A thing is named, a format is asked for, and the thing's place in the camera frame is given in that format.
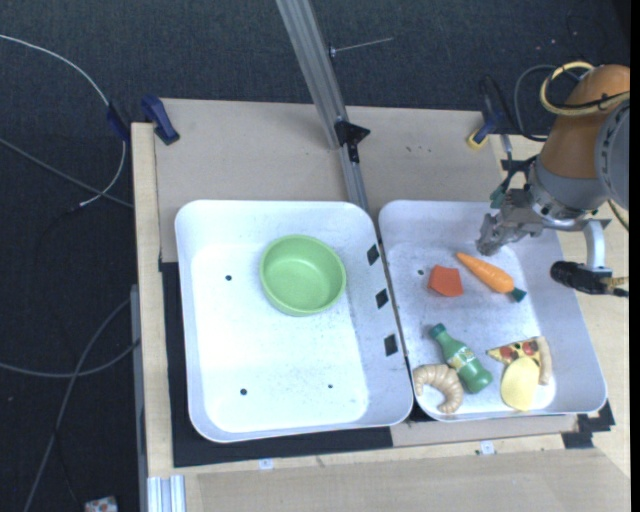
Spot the orange carrot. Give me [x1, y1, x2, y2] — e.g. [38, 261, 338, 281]
[455, 251, 528, 304]

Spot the white plastic tray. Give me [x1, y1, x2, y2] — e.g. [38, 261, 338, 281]
[377, 199, 609, 423]
[173, 199, 415, 444]

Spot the pizza slice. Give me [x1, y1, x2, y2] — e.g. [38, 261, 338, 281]
[486, 335, 554, 387]

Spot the yellow oval chip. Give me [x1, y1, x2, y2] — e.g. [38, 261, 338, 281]
[500, 357, 543, 413]

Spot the green bottle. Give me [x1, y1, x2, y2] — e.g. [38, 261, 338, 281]
[429, 322, 494, 395]

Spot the brown cardboard board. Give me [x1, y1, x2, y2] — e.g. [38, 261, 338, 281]
[152, 97, 577, 449]

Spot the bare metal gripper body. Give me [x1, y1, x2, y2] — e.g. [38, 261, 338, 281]
[497, 189, 612, 240]

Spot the green bowl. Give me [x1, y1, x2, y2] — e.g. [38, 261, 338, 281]
[258, 234, 348, 318]

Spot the beige croissant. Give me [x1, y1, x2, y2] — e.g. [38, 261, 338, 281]
[412, 363, 465, 415]

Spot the black cylinder on white bracket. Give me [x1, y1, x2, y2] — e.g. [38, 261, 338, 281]
[549, 219, 615, 296]

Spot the white patterned small box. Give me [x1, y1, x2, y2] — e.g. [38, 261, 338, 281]
[83, 494, 120, 512]

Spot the orange wedge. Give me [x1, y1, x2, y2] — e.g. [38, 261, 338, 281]
[426, 264, 465, 298]

